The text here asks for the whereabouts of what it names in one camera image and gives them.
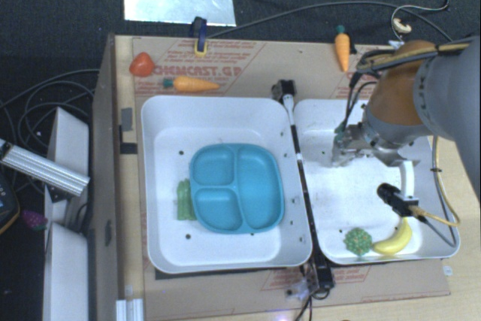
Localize beige mushroom slice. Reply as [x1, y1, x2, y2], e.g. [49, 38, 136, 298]
[392, 17, 413, 35]

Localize orange carrot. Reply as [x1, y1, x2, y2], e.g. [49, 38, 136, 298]
[334, 24, 352, 73]
[162, 75, 221, 93]

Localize green asparagus bundle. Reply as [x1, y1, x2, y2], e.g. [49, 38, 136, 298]
[176, 178, 198, 222]

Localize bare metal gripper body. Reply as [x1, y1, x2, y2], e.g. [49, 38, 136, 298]
[332, 122, 421, 168]

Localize black cylinder on white bracket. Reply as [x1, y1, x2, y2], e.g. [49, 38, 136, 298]
[377, 159, 420, 218]

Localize purple grapes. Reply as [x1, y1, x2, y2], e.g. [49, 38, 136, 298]
[20, 209, 49, 232]

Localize yellow banana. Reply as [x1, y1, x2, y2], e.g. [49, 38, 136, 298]
[372, 217, 413, 256]

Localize white plastic tray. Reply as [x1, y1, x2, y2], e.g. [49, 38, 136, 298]
[140, 94, 314, 274]
[292, 98, 461, 265]

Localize thin black and white rod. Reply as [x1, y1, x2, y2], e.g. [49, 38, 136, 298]
[284, 93, 321, 268]

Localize blue divided plate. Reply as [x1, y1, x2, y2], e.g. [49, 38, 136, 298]
[189, 143, 286, 236]

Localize green grapes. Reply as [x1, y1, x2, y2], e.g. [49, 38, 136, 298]
[343, 227, 374, 258]

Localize brown cardboard board red print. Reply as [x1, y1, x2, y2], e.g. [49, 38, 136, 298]
[131, 35, 452, 314]

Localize black block with thin wires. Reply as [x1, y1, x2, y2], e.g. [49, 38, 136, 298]
[310, 254, 336, 292]
[271, 79, 298, 103]

